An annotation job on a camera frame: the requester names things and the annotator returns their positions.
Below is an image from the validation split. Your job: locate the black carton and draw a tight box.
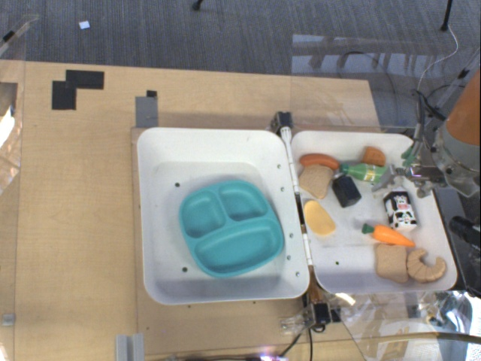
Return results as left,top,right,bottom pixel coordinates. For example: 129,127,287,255
331,174,363,209

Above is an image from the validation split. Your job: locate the tan toy croissant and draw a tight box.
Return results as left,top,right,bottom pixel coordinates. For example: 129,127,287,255
406,248,448,284

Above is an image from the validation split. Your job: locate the green plastic bottle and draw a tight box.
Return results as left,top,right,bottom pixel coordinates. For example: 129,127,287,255
339,162,390,184

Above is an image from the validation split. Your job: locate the teal divided plate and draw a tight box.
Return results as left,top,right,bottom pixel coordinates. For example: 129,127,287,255
178,180,286,279

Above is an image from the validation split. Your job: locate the tan toy bread slice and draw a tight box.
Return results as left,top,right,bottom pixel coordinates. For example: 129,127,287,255
374,243,410,285
298,164,335,200

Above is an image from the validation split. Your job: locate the yellow oval toy chip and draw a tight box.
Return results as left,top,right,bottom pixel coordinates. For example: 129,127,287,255
303,199,337,238

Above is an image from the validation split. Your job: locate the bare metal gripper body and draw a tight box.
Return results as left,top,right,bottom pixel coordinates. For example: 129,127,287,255
402,162,449,199

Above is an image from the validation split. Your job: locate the red-brown toy sausage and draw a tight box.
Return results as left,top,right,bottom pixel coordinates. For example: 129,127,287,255
299,153,341,171

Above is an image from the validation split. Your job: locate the white cow print carton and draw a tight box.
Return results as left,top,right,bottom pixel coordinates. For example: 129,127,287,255
383,187,419,232

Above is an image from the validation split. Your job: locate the black block with thin wires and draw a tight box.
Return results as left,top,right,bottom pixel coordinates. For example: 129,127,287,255
313,302,334,333
273,111,295,132

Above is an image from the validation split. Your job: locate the orange toy carrot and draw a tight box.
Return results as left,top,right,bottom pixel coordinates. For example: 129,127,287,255
361,223,416,249

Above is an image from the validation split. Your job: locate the thin black and white rod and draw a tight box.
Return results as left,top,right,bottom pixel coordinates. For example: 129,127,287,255
280,126,315,267

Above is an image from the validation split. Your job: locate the white plastic tray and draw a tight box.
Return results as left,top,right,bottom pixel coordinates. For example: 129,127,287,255
291,129,459,295
136,126,312,306

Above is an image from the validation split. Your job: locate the small brown toy biscuit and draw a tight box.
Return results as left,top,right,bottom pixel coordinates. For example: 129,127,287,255
362,146,387,168

